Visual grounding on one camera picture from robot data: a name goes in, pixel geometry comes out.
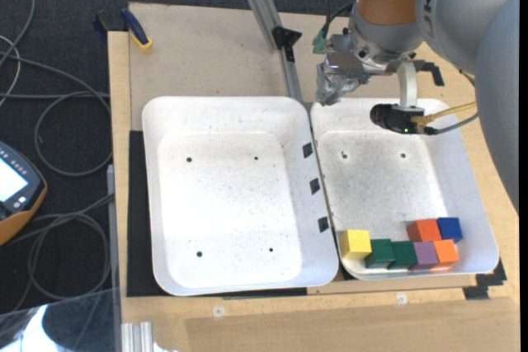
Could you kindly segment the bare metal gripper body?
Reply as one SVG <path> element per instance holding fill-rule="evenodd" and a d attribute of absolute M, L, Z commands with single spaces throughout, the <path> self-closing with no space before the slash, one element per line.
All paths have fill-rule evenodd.
<path fill-rule="evenodd" d="M 416 71 L 422 69 L 425 61 L 413 59 L 411 52 L 393 51 L 366 40 L 361 35 L 336 34 L 323 45 L 323 61 L 317 66 L 334 81 L 338 78 L 356 78 L 357 88 L 370 81 L 373 76 L 396 73 L 403 63 L 410 63 Z"/>

